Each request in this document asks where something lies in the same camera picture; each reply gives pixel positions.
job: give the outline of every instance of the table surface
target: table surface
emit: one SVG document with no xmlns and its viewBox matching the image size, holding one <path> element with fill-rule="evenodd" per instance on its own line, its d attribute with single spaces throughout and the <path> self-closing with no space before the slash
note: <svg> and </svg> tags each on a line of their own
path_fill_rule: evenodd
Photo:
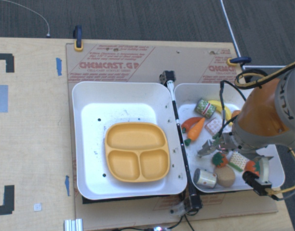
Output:
<svg viewBox="0 0 295 231">
<path fill-rule="evenodd" d="M 85 40 L 90 43 L 136 44 L 136 41 Z M 0 230 L 63 230 L 75 219 L 67 87 L 66 44 L 72 39 L 0 38 L 0 53 L 14 55 L 15 73 L 0 60 L 0 85 L 8 85 L 8 112 L 0 113 L 0 205 L 4 186 L 14 185 L 11 215 L 0 215 Z M 160 42 L 145 45 L 223 47 L 228 43 Z M 62 60 L 62 75 L 56 70 Z M 65 194 L 69 176 L 70 193 Z M 41 203 L 42 211 L 34 211 Z M 192 221 L 195 230 L 293 230 L 284 201 L 278 212 Z M 186 222 L 175 231 L 191 230 Z"/>
</svg>

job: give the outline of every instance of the yellow banana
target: yellow banana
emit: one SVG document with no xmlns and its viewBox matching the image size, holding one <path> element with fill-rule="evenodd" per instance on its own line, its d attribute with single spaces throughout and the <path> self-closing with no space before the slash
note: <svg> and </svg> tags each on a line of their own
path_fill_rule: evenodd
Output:
<svg viewBox="0 0 295 231">
<path fill-rule="evenodd" d="M 209 100 L 208 101 L 211 105 L 214 105 L 216 107 L 216 110 L 221 113 L 223 108 L 221 106 L 221 102 L 218 100 Z M 232 113 L 229 110 L 227 106 L 225 106 L 225 111 L 226 111 L 226 120 L 229 121 L 231 119 Z"/>
</svg>

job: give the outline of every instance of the light blue square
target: light blue square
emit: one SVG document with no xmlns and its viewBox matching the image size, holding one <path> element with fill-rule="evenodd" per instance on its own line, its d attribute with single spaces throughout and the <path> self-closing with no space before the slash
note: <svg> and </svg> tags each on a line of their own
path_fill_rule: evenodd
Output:
<svg viewBox="0 0 295 231">
<path fill-rule="evenodd" d="M 0 85 L 0 112 L 8 112 L 8 86 Z"/>
</svg>

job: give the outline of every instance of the yellow plate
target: yellow plate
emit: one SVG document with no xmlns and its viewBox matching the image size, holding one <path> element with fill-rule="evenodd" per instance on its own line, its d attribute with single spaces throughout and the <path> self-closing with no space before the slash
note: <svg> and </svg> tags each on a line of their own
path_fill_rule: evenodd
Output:
<svg viewBox="0 0 295 231">
<path fill-rule="evenodd" d="M 162 129 L 147 122 L 111 126 L 105 137 L 111 174 L 125 182 L 147 182 L 165 177 L 170 168 L 169 147 Z"/>
</svg>

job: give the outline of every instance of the dark gray floor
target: dark gray floor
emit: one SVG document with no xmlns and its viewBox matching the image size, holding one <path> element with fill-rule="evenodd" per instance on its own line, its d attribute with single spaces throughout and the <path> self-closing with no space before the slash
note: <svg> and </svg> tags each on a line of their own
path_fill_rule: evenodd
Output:
<svg viewBox="0 0 295 231">
<path fill-rule="evenodd" d="M 220 0 L 10 0 L 40 13 L 52 38 L 72 38 L 81 24 L 85 39 L 233 42 Z M 295 61 L 295 0 L 223 0 L 237 49 L 250 65 Z M 44 38 L 45 21 L 0 0 L 0 37 Z M 295 184 L 295 163 L 278 146 Z M 295 227 L 295 196 L 286 200 Z"/>
</svg>

